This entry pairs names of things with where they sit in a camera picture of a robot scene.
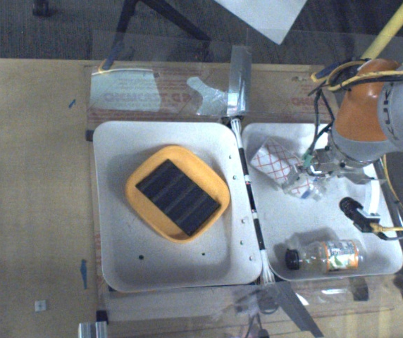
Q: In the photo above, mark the white packet with red grid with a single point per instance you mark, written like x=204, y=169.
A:
x=273, y=162

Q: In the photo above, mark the clear plastic bottle, orange label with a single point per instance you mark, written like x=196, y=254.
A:
x=335, y=255

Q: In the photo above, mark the white plastic tray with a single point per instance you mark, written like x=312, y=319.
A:
x=314, y=220
x=173, y=262

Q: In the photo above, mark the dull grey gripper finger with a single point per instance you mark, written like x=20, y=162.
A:
x=296, y=179
x=318, y=186

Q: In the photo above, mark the brown cardboard board, red print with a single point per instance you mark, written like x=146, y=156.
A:
x=275, y=86

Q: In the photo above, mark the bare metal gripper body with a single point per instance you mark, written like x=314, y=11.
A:
x=330, y=164

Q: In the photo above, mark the black cylinder on white bracket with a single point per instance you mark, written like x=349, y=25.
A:
x=358, y=215

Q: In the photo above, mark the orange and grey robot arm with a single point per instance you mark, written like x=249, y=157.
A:
x=367, y=118

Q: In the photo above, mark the orange plate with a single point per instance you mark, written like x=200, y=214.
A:
x=141, y=192

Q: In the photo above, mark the thin black and white rod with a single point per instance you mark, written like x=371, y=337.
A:
x=251, y=203

